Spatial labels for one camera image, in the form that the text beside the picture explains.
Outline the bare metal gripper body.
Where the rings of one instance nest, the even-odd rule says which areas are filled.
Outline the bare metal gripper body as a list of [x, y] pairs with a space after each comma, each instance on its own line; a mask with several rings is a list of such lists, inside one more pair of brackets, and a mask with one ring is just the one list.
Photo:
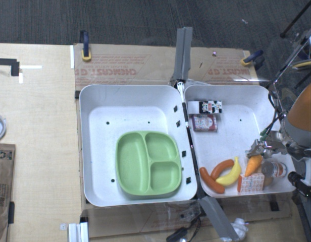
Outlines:
[[264, 158], [289, 154], [296, 161], [311, 159], [311, 132], [271, 131], [264, 141]]

